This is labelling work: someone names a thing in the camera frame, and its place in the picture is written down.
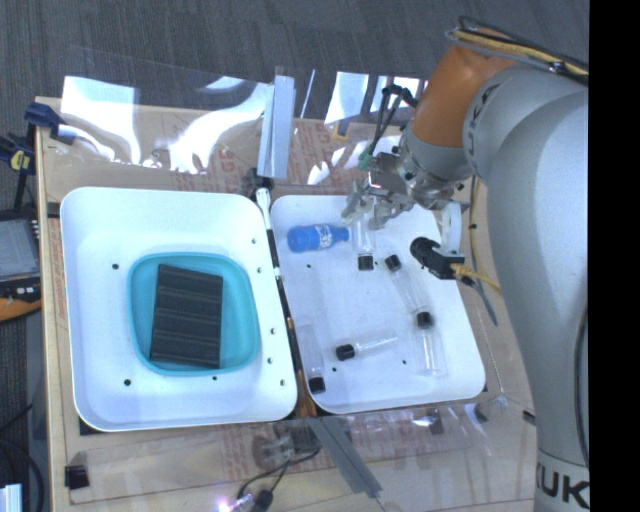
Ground black block with thin wires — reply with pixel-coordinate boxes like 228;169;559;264
290;423;322;454

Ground brown cardboard board red print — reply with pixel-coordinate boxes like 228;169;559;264
35;96;539;507

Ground blue plate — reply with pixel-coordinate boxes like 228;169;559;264
125;251;262;378

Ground white plastic tray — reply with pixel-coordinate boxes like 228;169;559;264
59;185;299;433
269;193;488;417

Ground blue bottle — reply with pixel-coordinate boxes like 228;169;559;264
286;223;352;254

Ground black cylinder on white bracket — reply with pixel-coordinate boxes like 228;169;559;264
409;201;467;281

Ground thin black and white rod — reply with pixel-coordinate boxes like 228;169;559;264
255;186;318;418

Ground black ribbed rectangular block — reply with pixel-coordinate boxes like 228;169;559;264
149;263;225;371

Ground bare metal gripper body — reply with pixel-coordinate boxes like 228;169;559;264
367;151;472;212

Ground clear plastic bottle black cap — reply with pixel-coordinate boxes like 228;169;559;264
334;333;402;363
383;253;431;316
295;323;328;396
414;310;450;379
351;218;378;272

